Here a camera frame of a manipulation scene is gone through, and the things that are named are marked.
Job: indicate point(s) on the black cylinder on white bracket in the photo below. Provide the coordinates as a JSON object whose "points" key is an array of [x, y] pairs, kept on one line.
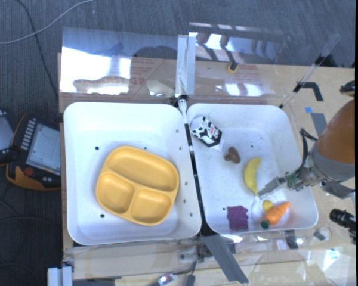
{"points": [[341, 217]]}

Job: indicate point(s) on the orange carrot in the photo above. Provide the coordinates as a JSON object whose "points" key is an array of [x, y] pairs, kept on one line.
{"points": [[277, 213]]}

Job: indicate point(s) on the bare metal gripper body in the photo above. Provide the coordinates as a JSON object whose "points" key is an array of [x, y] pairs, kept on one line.
{"points": [[305, 178]]}

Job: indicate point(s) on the white and yellow fried egg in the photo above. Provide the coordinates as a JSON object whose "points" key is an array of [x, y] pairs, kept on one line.
{"points": [[257, 208]]}

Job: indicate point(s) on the black and white cow carton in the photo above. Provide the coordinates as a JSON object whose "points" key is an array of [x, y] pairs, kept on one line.
{"points": [[205, 131]]}

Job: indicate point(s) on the white plastic tray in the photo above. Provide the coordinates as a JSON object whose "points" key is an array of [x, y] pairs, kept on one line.
{"points": [[268, 124], [86, 219]]}

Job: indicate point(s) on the brown toy mushroom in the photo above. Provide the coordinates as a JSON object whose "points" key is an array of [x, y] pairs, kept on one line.
{"points": [[233, 155]]}

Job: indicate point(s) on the purple grapes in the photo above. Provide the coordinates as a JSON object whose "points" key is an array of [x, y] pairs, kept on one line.
{"points": [[237, 217]]}

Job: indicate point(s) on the yellow divided plate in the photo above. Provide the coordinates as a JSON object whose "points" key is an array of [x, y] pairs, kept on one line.
{"points": [[137, 186]]}

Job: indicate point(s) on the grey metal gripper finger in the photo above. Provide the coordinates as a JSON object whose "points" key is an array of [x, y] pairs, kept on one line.
{"points": [[274, 185]]}

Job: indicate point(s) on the yellow banana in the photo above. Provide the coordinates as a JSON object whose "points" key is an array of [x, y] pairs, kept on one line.
{"points": [[251, 173]]}

